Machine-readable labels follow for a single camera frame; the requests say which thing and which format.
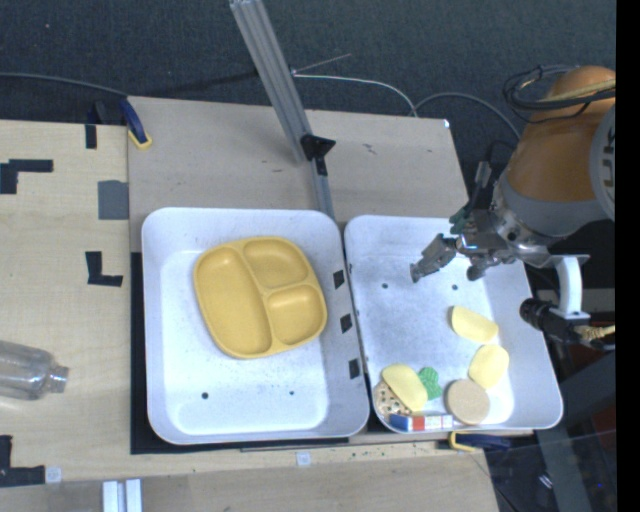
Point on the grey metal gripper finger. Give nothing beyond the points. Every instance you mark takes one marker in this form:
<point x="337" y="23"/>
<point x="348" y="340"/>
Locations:
<point x="476" y="272"/>
<point x="431" y="260"/>

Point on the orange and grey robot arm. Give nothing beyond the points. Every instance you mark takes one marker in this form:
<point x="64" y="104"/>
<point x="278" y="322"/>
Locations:
<point x="555" y="165"/>

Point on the pale yellow oval slice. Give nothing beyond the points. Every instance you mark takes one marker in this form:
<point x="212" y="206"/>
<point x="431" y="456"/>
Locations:
<point x="404" y="385"/>
<point x="489" y="366"/>
<point x="474" y="325"/>

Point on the blue red white packet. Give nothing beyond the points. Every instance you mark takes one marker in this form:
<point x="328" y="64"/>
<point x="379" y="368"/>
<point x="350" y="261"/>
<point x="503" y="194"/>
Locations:
<point x="422" y="422"/>

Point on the white plastic tray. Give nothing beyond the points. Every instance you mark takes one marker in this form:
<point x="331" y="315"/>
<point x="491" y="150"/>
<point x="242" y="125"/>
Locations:
<point x="210" y="390"/>
<point x="410" y="320"/>

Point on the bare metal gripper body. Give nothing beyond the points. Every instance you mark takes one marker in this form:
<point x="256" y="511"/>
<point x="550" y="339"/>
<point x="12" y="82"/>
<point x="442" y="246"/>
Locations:
<point x="492" y="241"/>

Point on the yellow divided plate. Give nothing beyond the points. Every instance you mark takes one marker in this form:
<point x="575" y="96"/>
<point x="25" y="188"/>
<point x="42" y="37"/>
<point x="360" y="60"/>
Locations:
<point x="260" y="296"/>

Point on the tan round biscuit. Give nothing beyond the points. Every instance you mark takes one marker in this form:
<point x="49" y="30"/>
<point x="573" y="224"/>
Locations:
<point x="467" y="402"/>

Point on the clear plastic bottle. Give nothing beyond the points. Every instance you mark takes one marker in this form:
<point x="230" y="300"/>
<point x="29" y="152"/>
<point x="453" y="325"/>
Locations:
<point x="27" y="371"/>

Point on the black cylinder on white bracket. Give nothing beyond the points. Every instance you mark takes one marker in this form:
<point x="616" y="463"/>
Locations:
<point x="560" y="300"/>

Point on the green toy lettuce leaf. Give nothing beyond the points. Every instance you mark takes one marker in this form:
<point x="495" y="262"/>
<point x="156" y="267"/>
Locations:
<point x="432" y="382"/>

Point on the brown chocolate chip cookie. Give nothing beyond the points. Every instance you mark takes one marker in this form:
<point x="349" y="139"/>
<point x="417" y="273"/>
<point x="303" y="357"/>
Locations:
<point x="386" y="400"/>

